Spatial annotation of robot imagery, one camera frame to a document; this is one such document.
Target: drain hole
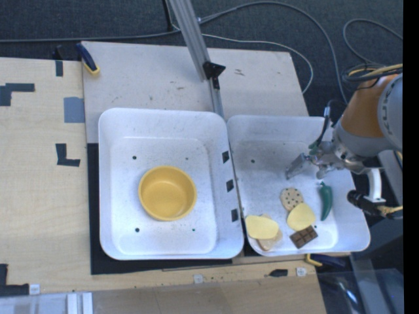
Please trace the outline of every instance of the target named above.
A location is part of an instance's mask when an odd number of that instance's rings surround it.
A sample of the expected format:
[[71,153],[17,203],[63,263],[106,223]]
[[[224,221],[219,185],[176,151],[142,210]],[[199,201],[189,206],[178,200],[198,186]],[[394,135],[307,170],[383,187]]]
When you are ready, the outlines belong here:
[[232,209],[231,210],[231,222],[237,221],[238,220],[238,210],[236,209]]
[[223,163],[225,163],[229,159],[230,159],[230,156],[228,155],[228,151],[224,151],[223,152]]
[[227,186],[227,192],[230,192],[234,188],[233,180],[230,179],[229,181],[227,181],[226,186]]

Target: yellow bowl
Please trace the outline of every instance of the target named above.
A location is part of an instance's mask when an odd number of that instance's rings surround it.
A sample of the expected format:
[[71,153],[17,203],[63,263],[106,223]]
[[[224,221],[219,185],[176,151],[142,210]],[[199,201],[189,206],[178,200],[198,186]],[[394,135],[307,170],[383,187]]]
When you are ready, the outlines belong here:
[[157,166],[142,176],[138,197],[145,211],[160,221],[188,215],[196,203],[196,187],[191,177],[174,166]]

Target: black mat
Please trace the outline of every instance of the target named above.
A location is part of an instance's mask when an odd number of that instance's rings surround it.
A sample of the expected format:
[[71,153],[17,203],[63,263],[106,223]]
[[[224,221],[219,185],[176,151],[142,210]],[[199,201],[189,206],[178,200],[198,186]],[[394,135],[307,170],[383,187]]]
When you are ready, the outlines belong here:
[[232,260],[115,260],[99,240],[99,145],[87,144],[90,219],[90,273],[92,275],[231,264]]

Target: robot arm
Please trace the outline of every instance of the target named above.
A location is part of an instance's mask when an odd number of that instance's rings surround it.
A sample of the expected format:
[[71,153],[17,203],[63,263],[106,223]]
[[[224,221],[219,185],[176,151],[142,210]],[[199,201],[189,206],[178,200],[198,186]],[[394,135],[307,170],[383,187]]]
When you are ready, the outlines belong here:
[[[304,171],[310,164],[318,166],[318,179],[332,170],[348,169],[369,179],[369,194],[351,191],[348,201],[372,215],[387,216],[381,198],[380,167],[367,165],[368,160],[383,150],[403,152],[403,72],[400,69],[374,70],[360,78],[343,115],[334,128],[329,127],[329,108],[319,139],[309,146],[309,153],[300,154],[287,168],[289,179]],[[326,129],[333,129],[330,141],[323,141]]]

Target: cracker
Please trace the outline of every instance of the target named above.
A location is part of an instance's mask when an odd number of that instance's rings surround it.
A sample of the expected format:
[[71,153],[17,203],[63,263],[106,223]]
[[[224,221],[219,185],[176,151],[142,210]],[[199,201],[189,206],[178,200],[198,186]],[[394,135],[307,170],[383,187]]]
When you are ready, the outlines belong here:
[[304,203],[301,192],[294,187],[284,188],[280,194],[282,205],[287,211],[292,211],[295,206]]

